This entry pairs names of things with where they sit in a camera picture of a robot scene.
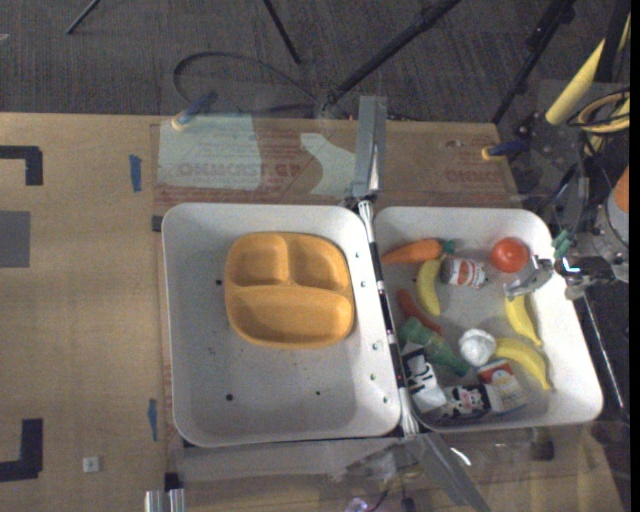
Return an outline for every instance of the white bin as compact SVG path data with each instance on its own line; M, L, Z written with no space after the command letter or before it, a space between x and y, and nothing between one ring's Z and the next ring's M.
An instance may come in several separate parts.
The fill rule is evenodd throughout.
M503 236L518 236L543 258L551 237L537 216L524 210L387 208L374 219L380 253L419 238L456 240L457 252L485 257ZM356 322L342 342L316 350L259 347L235 334L224 306L224 265L233 241L256 231L323 236L344 252L351 273ZM163 244L175 424L196 446L374 438L398 425L401 406L396 373L361 219L333 206L185 203L165 215ZM416 267L383 267L396 324L399 287L415 286ZM486 422L440 430L488 430L581 423L602 408L602 393L565 283L554 276L531 296L539 336L555 389L535 390L524 409ZM447 339L481 327L513 336L501 289L439 285ZM442 374L443 384L451 376Z

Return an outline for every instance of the red tomato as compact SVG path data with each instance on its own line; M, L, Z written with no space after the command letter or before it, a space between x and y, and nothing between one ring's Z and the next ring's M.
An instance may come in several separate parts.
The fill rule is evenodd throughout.
M493 266L507 274L522 270L530 257L527 245L515 237L503 238L496 242L490 256Z

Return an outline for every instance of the food can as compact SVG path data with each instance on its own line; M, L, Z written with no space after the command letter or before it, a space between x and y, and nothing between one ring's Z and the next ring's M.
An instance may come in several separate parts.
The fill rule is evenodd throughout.
M484 263L456 256L443 260L440 280L445 284L472 288L481 288L488 281Z

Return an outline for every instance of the yellow plastic plate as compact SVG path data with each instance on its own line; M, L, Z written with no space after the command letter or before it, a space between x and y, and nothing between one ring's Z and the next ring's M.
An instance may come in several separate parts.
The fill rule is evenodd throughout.
M250 233L225 265L229 322L245 340L284 349L338 343L355 317L349 267L328 240L301 233Z

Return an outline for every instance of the yellow pipe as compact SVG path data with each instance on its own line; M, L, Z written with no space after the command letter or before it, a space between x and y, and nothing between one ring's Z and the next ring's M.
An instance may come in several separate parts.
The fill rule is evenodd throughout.
M627 18L627 25L625 26L624 33L620 39L618 51L624 48L630 30L631 16ZM549 110L547 110L545 119L549 124L558 126L564 123L575 110L575 106L578 101L580 101L580 99L589 91L598 69L598 63L600 62L600 56L602 55L603 48L604 39L587 59L587 62L582 65L571 82L569 82L569 85L565 87L564 91L562 91L562 94L560 94L554 104L549 108Z

